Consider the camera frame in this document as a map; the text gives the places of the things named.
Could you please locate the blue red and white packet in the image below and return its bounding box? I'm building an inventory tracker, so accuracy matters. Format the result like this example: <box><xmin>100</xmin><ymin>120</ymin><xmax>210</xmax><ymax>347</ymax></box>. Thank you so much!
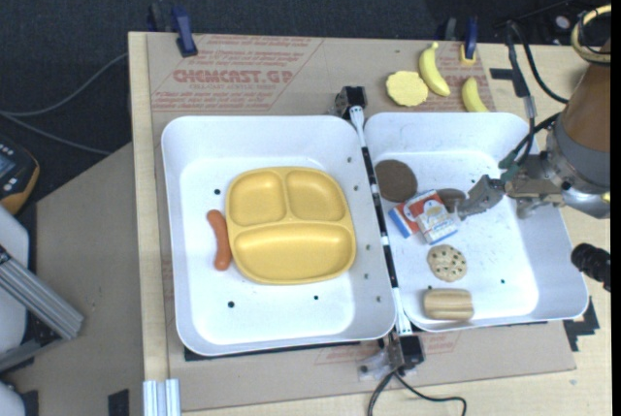
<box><xmin>387</xmin><ymin>201</ymin><xmax>421</xmax><ymax>240</ymax></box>

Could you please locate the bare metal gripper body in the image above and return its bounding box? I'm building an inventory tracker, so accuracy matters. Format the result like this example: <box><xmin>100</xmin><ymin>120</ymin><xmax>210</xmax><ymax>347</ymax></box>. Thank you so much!
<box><xmin>502</xmin><ymin>153</ymin><xmax>612</xmax><ymax>220</ymax></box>

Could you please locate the white plastic tray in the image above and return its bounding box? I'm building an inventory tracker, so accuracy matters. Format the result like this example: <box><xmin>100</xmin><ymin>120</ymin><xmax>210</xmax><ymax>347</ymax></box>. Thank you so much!
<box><xmin>160</xmin><ymin>113</ymin><xmax>399</xmax><ymax>358</ymax></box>
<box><xmin>362</xmin><ymin>111</ymin><xmax>590</xmax><ymax>335</ymax></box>

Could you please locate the tan bread bun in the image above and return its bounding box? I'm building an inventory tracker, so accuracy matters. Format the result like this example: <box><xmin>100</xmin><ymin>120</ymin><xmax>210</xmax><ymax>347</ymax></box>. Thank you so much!
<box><xmin>421</xmin><ymin>287</ymin><xmax>475</xmax><ymax>322</ymax></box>

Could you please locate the small brown mushroom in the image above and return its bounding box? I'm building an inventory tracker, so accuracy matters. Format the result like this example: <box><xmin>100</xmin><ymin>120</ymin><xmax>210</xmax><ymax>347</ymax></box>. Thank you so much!
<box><xmin>436</xmin><ymin>187</ymin><xmax>468</xmax><ymax>214</ymax></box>

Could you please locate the black block with thin wires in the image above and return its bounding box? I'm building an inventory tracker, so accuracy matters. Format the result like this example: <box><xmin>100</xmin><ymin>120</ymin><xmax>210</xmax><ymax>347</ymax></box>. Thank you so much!
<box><xmin>386</xmin><ymin>334</ymin><xmax>427</xmax><ymax>377</ymax></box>
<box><xmin>333</xmin><ymin>84</ymin><xmax>368</xmax><ymax>120</ymax></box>

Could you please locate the yellow round biscuit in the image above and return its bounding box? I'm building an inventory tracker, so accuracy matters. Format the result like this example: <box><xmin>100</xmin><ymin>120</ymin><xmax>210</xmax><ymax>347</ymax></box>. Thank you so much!
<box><xmin>384</xmin><ymin>70</ymin><xmax>430</xmax><ymax>108</ymax></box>

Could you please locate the yellow banana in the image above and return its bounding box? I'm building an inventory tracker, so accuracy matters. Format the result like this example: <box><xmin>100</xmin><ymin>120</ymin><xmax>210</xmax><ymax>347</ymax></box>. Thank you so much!
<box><xmin>417</xmin><ymin>41</ymin><xmax>452</xmax><ymax>98</ymax></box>
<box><xmin>460</xmin><ymin>76</ymin><xmax>491</xmax><ymax>113</ymax></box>

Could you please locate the chocolate chip cookie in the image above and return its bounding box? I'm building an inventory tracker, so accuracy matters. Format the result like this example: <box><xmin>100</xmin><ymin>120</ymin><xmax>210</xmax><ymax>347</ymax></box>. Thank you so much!
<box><xmin>426</xmin><ymin>243</ymin><xmax>469</xmax><ymax>284</ymax></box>

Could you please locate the brown round biscuit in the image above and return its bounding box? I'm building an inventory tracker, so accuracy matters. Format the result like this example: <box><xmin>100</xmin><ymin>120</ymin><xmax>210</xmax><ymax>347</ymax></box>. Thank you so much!
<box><xmin>374</xmin><ymin>158</ymin><xmax>419</xmax><ymax>204</ymax></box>

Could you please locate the red and white carton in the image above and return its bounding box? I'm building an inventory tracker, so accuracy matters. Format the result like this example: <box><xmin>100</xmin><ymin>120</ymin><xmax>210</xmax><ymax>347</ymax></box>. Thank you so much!
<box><xmin>404</xmin><ymin>189</ymin><xmax>461</xmax><ymax>245</ymax></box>

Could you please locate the brown cardboard board red print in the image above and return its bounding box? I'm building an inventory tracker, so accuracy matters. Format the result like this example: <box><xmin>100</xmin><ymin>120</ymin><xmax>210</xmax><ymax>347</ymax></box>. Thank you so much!
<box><xmin>145</xmin><ymin>32</ymin><xmax>578</xmax><ymax>413</ymax></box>

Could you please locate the thin black and white rod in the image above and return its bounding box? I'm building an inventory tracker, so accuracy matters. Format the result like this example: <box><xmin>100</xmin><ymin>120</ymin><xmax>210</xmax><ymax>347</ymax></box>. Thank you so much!
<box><xmin>349</xmin><ymin>105</ymin><xmax>414</xmax><ymax>336</ymax></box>

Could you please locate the orange sausage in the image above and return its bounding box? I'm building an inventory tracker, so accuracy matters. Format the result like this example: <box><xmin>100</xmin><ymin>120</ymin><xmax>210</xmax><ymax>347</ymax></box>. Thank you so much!
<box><xmin>206</xmin><ymin>208</ymin><xmax>234</xmax><ymax>272</ymax></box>

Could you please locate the yellow divided plate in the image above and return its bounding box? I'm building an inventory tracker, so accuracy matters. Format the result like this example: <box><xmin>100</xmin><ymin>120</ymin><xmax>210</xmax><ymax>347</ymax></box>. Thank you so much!
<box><xmin>224</xmin><ymin>166</ymin><xmax>358</xmax><ymax>286</ymax></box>

